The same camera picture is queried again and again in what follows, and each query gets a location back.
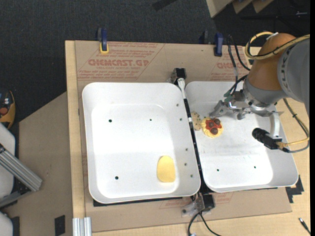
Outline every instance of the blue clamp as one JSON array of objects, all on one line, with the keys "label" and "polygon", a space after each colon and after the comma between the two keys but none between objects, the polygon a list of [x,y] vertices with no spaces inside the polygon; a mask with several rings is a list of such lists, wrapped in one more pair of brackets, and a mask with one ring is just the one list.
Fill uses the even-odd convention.
[{"label": "blue clamp", "polygon": [[100,52],[102,54],[107,54],[109,52],[107,43],[107,30],[105,28],[98,28],[96,38],[99,41]]},{"label": "blue clamp", "polygon": [[222,56],[222,45],[223,45],[223,35],[222,33],[216,33],[215,35],[215,56],[221,57]]}]

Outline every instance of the robotic hand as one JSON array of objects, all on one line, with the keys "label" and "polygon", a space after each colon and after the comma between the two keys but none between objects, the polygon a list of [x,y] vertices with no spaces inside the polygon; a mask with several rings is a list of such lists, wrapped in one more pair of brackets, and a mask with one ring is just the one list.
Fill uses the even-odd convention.
[{"label": "robotic hand", "polygon": [[[269,36],[266,43],[258,55],[251,55],[250,44],[263,35]],[[252,134],[265,146],[279,148],[282,140],[279,137],[279,114],[267,108],[282,98],[291,97],[303,102],[310,116],[310,35],[295,38],[286,33],[262,32],[251,38],[245,52],[254,63],[243,89],[232,92],[231,88],[224,95],[225,101],[218,102],[210,117],[220,117],[229,110],[237,113],[237,119],[243,119],[249,113],[269,117],[272,124],[270,133],[255,129]]]}]

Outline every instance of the black floor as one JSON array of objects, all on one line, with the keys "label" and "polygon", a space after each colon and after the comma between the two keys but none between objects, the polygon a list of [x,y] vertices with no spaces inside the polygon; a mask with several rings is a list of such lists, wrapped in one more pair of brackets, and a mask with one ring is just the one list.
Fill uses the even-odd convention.
[{"label": "black floor", "polygon": [[310,0],[275,0],[260,13],[252,5],[236,14],[228,5],[211,19],[205,0],[0,0],[0,87],[10,89],[20,121],[66,91],[65,40],[94,40],[98,27],[110,41],[198,43],[231,34],[244,45],[268,30],[299,36],[310,21],[242,17],[310,13]]}]

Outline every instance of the wooden table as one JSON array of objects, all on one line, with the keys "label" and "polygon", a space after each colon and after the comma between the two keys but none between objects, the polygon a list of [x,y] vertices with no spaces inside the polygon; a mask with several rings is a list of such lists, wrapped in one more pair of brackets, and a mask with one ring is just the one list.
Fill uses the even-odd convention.
[{"label": "wooden table", "polygon": [[[68,117],[70,134],[70,157],[71,157],[71,178],[72,178],[72,204],[74,218],[86,217],[84,201],[84,184],[82,173],[81,157],[81,138],[80,122],[78,115],[78,91],[77,91],[77,73],[76,73],[76,52],[75,41],[65,42],[66,54],[66,76],[67,76],[67,96],[68,96]],[[290,100],[294,110],[299,117],[308,124],[309,118],[304,105]],[[284,111],[281,116],[283,128],[288,141],[296,141],[304,138],[304,133],[300,130],[298,124],[292,119],[283,102],[277,105],[279,111]],[[304,187],[302,195],[294,196],[294,203],[291,204],[293,212],[275,215],[264,215],[256,217],[244,217],[235,219],[216,220],[209,222],[210,228],[216,233],[228,235],[308,235],[306,230],[299,222],[303,218],[305,222],[311,225],[310,208],[310,155],[309,149],[294,154],[294,160]],[[93,233],[94,236],[185,236],[187,235],[187,224],[175,224],[167,226],[156,226],[146,228],[136,228],[109,232]],[[211,235],[202,222],[194,222],[191,228],[198,236]]]}]

